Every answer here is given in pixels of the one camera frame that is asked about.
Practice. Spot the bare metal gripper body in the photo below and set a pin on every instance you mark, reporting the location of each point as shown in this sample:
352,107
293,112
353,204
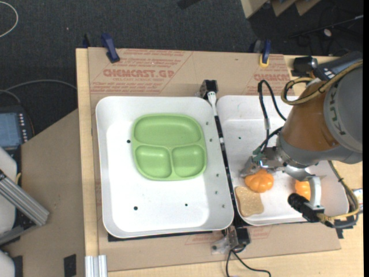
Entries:
274,158

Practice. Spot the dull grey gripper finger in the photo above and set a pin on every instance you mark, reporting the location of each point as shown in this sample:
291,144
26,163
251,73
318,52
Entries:
260,166
247,168

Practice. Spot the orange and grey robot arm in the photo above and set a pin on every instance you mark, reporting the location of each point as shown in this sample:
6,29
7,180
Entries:
314,123

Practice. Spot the orange toy pumpkin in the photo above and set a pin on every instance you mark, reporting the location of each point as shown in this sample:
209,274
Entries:
259,182
303,190

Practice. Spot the brown toy bread slice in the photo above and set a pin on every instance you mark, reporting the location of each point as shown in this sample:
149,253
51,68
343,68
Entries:
249,202

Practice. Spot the white plastic tray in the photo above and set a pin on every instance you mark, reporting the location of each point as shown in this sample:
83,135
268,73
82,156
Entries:
248,125
161,206

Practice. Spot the thin black and white rod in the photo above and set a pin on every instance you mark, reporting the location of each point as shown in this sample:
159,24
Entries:
219,128

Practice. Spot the green divided plate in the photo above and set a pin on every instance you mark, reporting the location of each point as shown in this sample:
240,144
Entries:
168,146

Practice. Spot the brown cardboard board red print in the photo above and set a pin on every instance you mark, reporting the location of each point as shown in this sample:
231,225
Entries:
178,71

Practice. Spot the black cylinder on white bracket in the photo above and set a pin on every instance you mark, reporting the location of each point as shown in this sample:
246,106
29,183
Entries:
305,206

